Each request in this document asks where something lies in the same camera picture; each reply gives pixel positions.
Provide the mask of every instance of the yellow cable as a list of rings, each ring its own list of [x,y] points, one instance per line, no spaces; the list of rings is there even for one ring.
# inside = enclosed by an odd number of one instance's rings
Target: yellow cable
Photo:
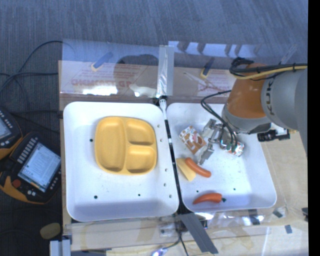
[[[269,75],[269,74],[279,73],[279,72],[284,72],[284,71],[304,70],[307,67],[308,67],[307,65],[295,66],[295,67],[290,66],[290,67],[283,67],[283,68],[273,69],[273,70],[270,70],[270,71],[265,71],[265,72],[252,74],[252,75],[239,76],[239,74],[234,74],[234,76],[239,80],[245,80],[245,79],[259,78],[259,77],[266,76],[266,75]]]

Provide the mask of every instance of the white tray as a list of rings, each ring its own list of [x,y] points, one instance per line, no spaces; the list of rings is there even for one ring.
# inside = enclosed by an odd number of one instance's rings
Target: white tray
[[[100,169],[95,159],[96,126],[104,117],[145,120],[157,140],[155,168],[142,175]],[[63,111],[66,208],[79,222],[161,217],[179,206],[177,187],[161,110],[147,103],[73,102]]]
[[[224,105],[210,106],[220,115]],[[192,154],[179,138],[179,133],[189,125],[200,133],[209,119],[216,118],[199,103],[170,104],[167,118],[175,158],[191,157],[197,162],[200,151]],[[212,172],[210,178],[196,175],[194,180],[188,181],[178,169],[182,200],[189,210],[199,213],[258,209],[269,208],[276,203],[276,190],[257,135],[240,134],[238,139],[244,143],[244,152],[240,157],[220,149],[218,144],[214,145],[213,154],[203,164],[205,169]],[[221,193],[226,201],[192,204],[195,198],[209,192]]]

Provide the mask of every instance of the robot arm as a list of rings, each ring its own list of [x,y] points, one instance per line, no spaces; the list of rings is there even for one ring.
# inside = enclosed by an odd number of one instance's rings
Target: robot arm
[[[307,65],[265,66],[241,58],[235,61],[248,66],[237,74],[222,111],[223,120],[235,133],[259,134],[261,141],[285,138],[272,125],[297,130],[308,156]]]

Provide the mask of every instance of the yellow and black device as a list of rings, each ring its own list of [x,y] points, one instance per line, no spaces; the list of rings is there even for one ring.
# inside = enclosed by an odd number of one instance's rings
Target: yellow and black device
[[[17,121],[0,106],[0,160],[9,155],[22,139]]]
[[[0,189],[32,204],[45,204],[61,185],[61,157],[37,132],[28,133],[0,166]]]

